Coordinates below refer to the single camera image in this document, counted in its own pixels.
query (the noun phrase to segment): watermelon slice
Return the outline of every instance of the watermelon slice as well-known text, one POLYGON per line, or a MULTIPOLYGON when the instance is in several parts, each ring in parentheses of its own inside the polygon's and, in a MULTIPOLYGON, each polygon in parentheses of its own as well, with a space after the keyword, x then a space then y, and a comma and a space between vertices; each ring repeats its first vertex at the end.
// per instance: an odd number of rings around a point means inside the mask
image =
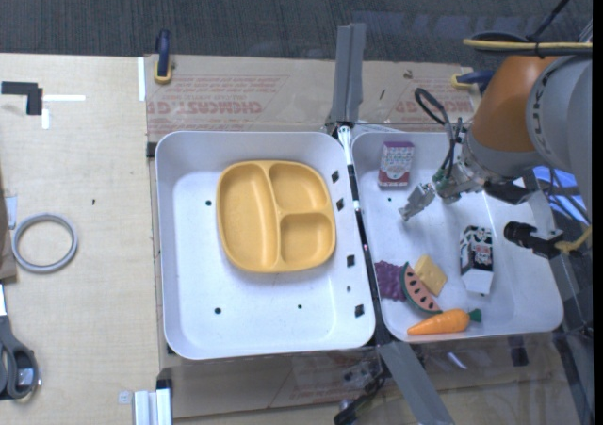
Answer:
POLYGON ((415 274, 408 263, 404 264, 399 274, 399 283, 408 301, 418 309, 430 315, 437 315, 442 310, 433 299, 432 294, 415 274))

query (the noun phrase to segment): white plastic tray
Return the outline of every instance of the white plastic tray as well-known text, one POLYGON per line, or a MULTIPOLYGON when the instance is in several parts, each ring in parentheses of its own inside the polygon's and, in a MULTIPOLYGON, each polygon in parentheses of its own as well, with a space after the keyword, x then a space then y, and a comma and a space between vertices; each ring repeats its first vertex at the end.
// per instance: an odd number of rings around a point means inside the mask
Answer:
POLYGON ((409 326, 427 317, 408 302, 382 300, 385 325, 396 338, 409 342, 478 336, 547 332, 562 321, 562 301, 548 261, 506 240, 509 221, 534 224, 528 204, 509 205, 485 193, 466 194, 455 204, 436 199, 404 222, 398 211, 419 183, 432 181, 448 149, 445 134, 374 132, 352 143, 360 203, 374 262, 411 266, 428 254, 448 277, 437 303, 442 309, 479 307, 482 323, 457 334, 408 336, 409 326), (380 188, 377 174, 385 141, 411 141, 415 154, 407 188, 380 188), (468 224, 490 227, 494 234, 495 276, 489 295, 468 293, 459 270, 459 240, 468 224))
POLYGON ((347 163, 335 139, 319 132, 175 132, 157 145, 155 164, 164 331, 177 354, 200 360, 342 350, 370 340, 375 312, 347 163), (254 159, 298 161, 324 179, 336 231, 327 262, 253 273, 228 261, 217 226, 217 183, 231 164, 254 159))

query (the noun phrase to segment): scissors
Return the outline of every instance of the scissors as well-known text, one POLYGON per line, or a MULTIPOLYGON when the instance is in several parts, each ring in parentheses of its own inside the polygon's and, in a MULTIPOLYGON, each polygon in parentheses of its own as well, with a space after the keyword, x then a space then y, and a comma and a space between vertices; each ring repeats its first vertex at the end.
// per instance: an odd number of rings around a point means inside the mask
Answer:
POLYGON ((36 387, 40 371, 33 351, 10 330, 4 287, 0 282, 0 396, 21 399, 36 387))

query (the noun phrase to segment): black scissors handle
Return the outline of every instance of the black scissors handle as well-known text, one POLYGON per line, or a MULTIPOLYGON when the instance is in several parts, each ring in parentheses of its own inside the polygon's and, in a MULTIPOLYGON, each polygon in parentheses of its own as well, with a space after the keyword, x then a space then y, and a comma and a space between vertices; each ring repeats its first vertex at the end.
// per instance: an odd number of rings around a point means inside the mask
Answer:
POLYGON ((8 316, 0 316, 0 393, 6 389, 10 397, 21 399, 33 390, 38 379, 38 362, 33 351, 15 338, 8 316), (33 370, 30 384, 19 384, 19 369, 24 368, 33 370))

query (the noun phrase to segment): yellow cable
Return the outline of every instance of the yellow cable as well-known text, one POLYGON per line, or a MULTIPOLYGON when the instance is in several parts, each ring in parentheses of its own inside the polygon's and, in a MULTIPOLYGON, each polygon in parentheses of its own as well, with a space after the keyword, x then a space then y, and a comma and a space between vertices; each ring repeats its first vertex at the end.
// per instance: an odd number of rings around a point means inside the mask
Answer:
POLYGON ((593 233, 593 226, 589 225, 586 228, 586 230, 582 233, 582 236, 580 236, 574 242, 562 240, 555 244, 555 248, 559 249, 562 253, 569 254, 570 252, 575 251, 577 248, 579 248, 582 245, 582 243, 586 239, 588 239, 589 235, 592 233, 593 233))
POLYGON ((484 41, 464 39, 463 44, 473 46, 483 50, 589 50, 593 48, 593 44, 588 42, 552 42, 552 43, 529 43, 515 41, 484 41))

